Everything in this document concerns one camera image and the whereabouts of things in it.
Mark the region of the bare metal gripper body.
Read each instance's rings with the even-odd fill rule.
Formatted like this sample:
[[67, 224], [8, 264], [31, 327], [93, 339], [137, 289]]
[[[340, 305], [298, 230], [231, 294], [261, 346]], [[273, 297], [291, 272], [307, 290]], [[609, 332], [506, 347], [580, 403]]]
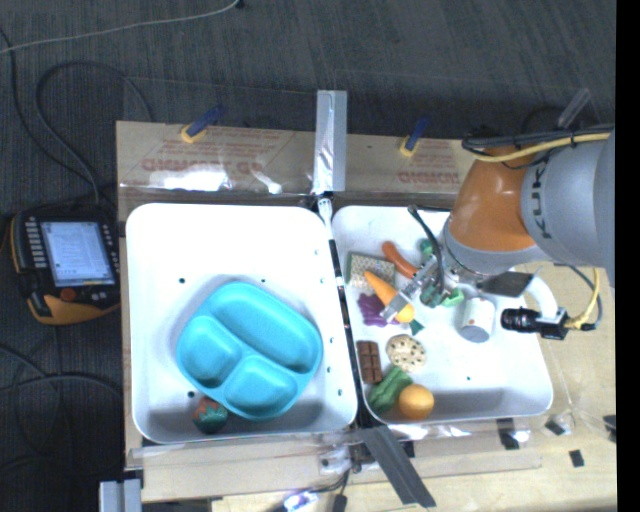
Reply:
[[403, 292], [410, 300], [418, 299], [425, 306], [456, 306], [463, 301], [457, 281], [444, 271], [436, 256], [430, 256], [412, 273]]

